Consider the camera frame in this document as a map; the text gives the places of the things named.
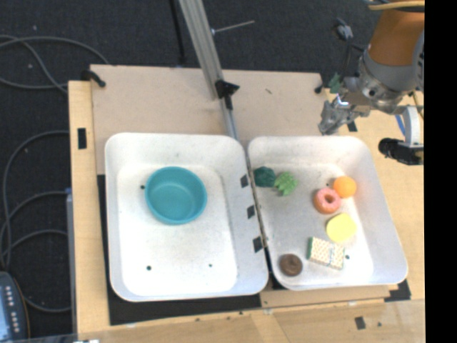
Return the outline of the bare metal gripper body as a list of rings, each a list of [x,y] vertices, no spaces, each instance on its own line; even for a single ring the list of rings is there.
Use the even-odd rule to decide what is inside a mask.
[[[334,84],[334,109],[342,119],[365,117],[372,110],[395,114],[407,93],[393,90],[372,76],[346,76]]]

